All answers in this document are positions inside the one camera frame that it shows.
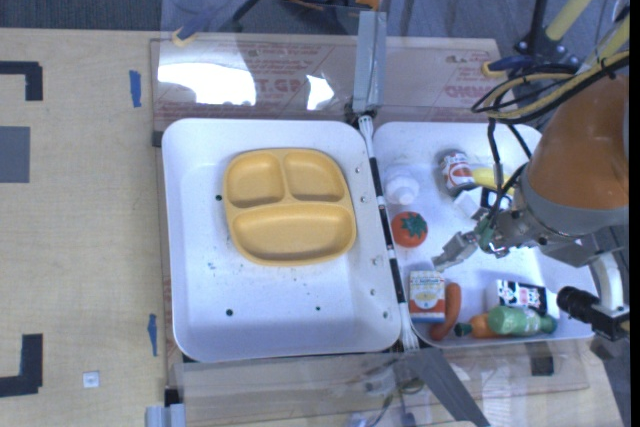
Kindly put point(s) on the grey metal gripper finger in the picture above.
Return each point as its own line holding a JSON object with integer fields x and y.
{"x": 455, "y": 251}

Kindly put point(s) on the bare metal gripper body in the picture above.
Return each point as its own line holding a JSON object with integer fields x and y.
{"x": 515, "y": 230}

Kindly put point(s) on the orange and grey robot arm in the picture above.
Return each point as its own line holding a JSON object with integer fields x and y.
{"x": 580, "y": 150}

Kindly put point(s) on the white cube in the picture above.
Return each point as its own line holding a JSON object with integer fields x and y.
{"x": 466, "y": 204}

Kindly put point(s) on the red tomato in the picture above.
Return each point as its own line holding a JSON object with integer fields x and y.
{"x": 409, "y": 230}

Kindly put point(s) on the orange and white carton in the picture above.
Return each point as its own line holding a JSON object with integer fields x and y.
{"x": 426, "y": 300}

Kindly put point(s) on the orange sausage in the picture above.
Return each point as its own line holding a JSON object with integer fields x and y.
{"x": 450, "y": 310}

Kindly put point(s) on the yellow banana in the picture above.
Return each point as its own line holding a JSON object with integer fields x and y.
{"x": 486, "y": 177}

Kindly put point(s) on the black and white carton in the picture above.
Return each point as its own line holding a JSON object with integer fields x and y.
{"x": 520, "y": 295}

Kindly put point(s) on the red and white can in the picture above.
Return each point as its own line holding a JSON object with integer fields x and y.
{"x": 456, "y": 172}

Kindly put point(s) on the white plastic bottle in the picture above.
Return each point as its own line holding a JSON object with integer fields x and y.
{"x": 401, "y": 185}

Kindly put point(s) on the green plastic bottle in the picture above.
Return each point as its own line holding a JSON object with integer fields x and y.
{"x": 515, "y": 321}

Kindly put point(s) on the white plastic tray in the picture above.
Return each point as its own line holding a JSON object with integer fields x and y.
{"x": 430, "y": 150}
{"x": 280, "y": 310}

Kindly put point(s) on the yellow divided plate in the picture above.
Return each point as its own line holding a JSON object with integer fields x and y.
{"x": 290, "y": 227}

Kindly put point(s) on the brown cardboard board red print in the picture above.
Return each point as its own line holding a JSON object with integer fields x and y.
{"x": 425, "y": 70}

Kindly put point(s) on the black cylinder on white bracket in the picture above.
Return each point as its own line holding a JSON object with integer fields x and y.
{"x": 582, "y": 306}

